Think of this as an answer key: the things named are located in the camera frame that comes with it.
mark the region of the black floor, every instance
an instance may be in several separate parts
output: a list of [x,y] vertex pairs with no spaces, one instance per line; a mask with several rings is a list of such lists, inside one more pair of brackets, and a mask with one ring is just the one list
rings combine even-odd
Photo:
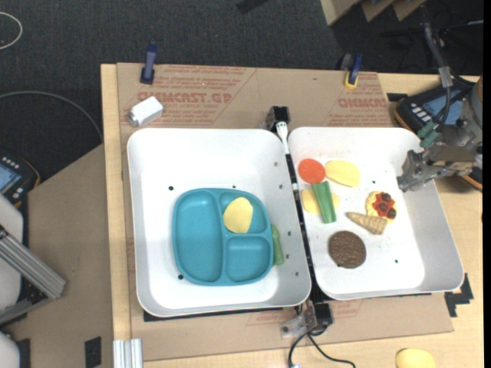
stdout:
[[[269,0],[244,12],[246,0],[0,0],[0,148],[31,162],[47,179],[100,139],[75,107],[101,128],[100,64],[143,62],[149,40],[157,63],[335,69],[360,52],[365,71],[436,73],[420,31],[421,13],[398,21],[394,10],[368,23],[360,5],[328,27],[319,0]],[[483,0],[428,0],[458,74],[483,73]]]

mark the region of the white eraser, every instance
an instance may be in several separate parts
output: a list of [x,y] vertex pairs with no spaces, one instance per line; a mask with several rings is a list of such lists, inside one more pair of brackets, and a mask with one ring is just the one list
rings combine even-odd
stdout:
[[137,103],[128,113],[128,121],[132,127],[144,127],[162,116],[163,105],[155,97]]

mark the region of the cable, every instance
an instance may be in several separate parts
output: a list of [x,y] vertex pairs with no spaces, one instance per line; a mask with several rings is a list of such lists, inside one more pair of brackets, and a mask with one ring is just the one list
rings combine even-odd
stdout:
[[59,95],[53,94],[53,93],[46,93],[44,91],[26,90],[26,91],[13,91],[11,93],[0,94],[0,100],[2,100],[4,98],[8,98],[8,97],[17,97],[17,96],[23,96],[23,95],[41,95],[43,97],[51,97],[51,98],[54,98],[56,100],[61,100],[65,103],[71,105],[72,107],[74,107],[74,108],[78,109],[80,112],[82,112],[82,114],[85,115],[86,118],[88,118],[88,120],[91,122],[91,124],[94,126],[95,130],[97,131],[97,134],[101,138],[101,142],[104,141],[104,137],[102,135],[102,132],[101,132],[101,130],[99,130],[99,127],[97,126],[94,119],[92,119],[91,115],[89,113],[87,113],[80,105],[77,105],[75,102],[70,101],[69,99],[67,99],[65,97],[62,97],[62,96],[59,96]]
[[352,363],[349,360],[341,360],[341,359],[335,359],[334,357],[328,356],[320,347],[317,345],[317,343],[314,341],[314,338],[312,337],[318,337],[319,335],[325,333],[325,331],[328,329],[327,326],[323,326],[321,330],[318,331],[307,331],[303,333],[300,337],[297,338],[297,340],[290,346],[290,351],[288,352],[288,368],[292,368],[294,366],[293,361],[292,361],[292,356],[293,356],[293,351],[295,350],[296,346],[298,343],[305,337],[307,336],[308,339],[314,344],[315,348],[319,351],[319,353],[324,356],[326,359],[330,361],[334,361],[335,363],[343,363],[343,364],[348,364],[351,365],[353,368],[356,368],[354,363]]
[[13,44],[15,44],[21,38],[22,33],[24,32],[24,28],[22,27],[21,21],[19,21],[15,16],[10,15],[7,12],[1,12],[1,11],[0,11],[0,15],[4,15],[7,18],[10,18],[11,20],[15,21],[18,24],[18,27],[19,27],[18,35],[15,38],[15,40],[12,41],[12,42],[10,42],[10,43],[8,43],[8,44],[6,44],[6,45],[0,46],[0,51],[1,51],[2,49],[7,49],[8,47],[11,47]]

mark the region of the divided blue plate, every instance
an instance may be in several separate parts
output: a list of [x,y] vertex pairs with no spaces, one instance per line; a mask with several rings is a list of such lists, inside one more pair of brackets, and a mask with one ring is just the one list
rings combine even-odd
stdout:
[[[238,197],[253,208],[247,233],[223,224],[226,206]],[[182,275],[197,284],[250,284],[265,277],[273,262],[271,222],[262,202],[236,189],[194,189],[174,206],[173,253]]]

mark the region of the brown cookie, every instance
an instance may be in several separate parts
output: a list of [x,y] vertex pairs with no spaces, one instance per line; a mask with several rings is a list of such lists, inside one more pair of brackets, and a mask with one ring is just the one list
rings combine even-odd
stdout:
[[363,240],[346,230],[336,232],[329,238],[328,252],[332,260],[344,268],[356,268],[362,265],[367,257]]

